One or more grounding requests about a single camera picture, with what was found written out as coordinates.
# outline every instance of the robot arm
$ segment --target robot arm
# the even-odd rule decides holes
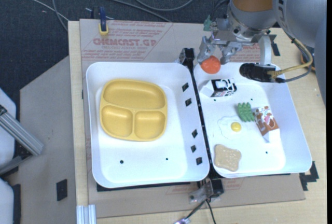
[[[259,64],[244,64],[240,72],[250,79],[276,82],[278,74],[269,65],[275,35],[269,35],[268,31],[277,22],[303,51],[306,51],[305,45],[313,47],[316,59],[325,59],[325,63],[316,62],[315,67],[326,104],[326,5],[327,0],[231,0],[227,16],[217,18],[210,27],[211,36],[202,39],[197,61],[203,63],[213,55],[215,48],[219,48],[220,63],[225,64],[242,46],[258,43],[261,49]]]

